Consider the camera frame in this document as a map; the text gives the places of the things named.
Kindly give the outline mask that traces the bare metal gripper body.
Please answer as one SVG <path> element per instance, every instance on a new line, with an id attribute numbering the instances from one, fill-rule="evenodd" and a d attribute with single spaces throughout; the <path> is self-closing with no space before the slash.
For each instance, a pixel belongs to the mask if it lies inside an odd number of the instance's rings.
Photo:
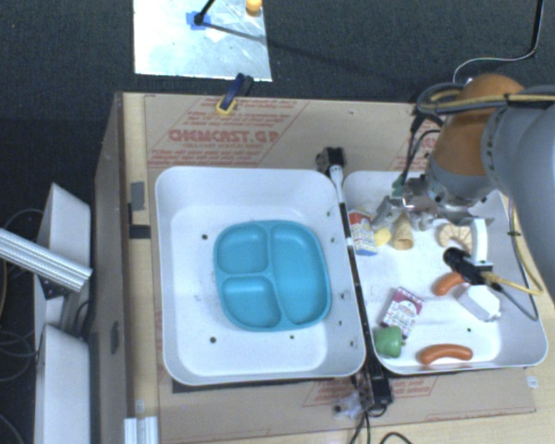
<path id="1" fill-rule="evenodd" d="M 430 213 L 452 224 L 468 224 L 475 218 L 469 211 L 471 204 L 453 197 L 444 189 L 432 190 L 426 176 L 407 179 L 401 188 L 401 198 L 404 209 L 410 215 Z"/>

